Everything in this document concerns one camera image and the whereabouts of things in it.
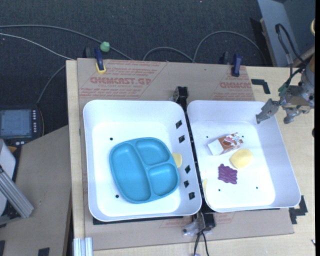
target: black fabric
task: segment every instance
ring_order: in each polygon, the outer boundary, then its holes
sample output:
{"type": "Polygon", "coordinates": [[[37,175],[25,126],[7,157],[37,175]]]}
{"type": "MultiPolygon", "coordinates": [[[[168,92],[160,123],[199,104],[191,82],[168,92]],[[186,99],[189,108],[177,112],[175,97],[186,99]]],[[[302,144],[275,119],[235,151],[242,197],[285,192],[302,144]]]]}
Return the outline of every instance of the black fabric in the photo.
{"type": "MultiPolygon", "coordinates": [[[[52,0],[0,1],[0,26],[48,25],[74,30],[100,41],[134,60],[156,47],[178,49],[193,58],[198,43],[208,34],[232,31],[256,42],[253,21],[262,18],[256,0],[52,0]]],[[[85,47],[99,43],[53,28],[0,28],[0,33],[26,38],[72,59],[85,47]]],[[[267,51],[265,43],[261,50],[267,51]]],[[[195,62],[217,64],[224,52],[242,56],[242,65],[264,66],[259,51],[245,39],[227,33],[209,37],[195,62]]],[[[27,41],[0,35],[0,102],[36,103],[50,77],[65,59],[27,41]]],[[[125,59],[111,50],[105,58],[125,59]]],[[[148,61],[190,62],[169,50],[158,50],[148,61]]],[[[68,124],[66,73],[50,83],[39,102],[47,134],[68,124]]]]}

